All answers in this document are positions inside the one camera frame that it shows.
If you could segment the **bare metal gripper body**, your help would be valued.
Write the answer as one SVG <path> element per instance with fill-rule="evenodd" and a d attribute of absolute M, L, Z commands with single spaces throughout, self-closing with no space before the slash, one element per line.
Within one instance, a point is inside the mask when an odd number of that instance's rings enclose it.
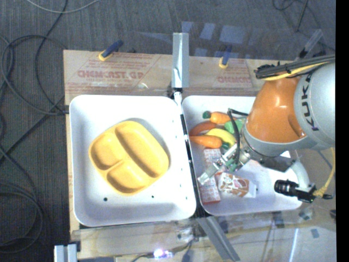
<path fill-rule="evenodd" d="M 244 151 L 240 143 L 235 143 L 228 150 L 224 150 L 220 157 L 221 167 L 229 172 L 240 170 L 249 160 L 249 153 Z"/>

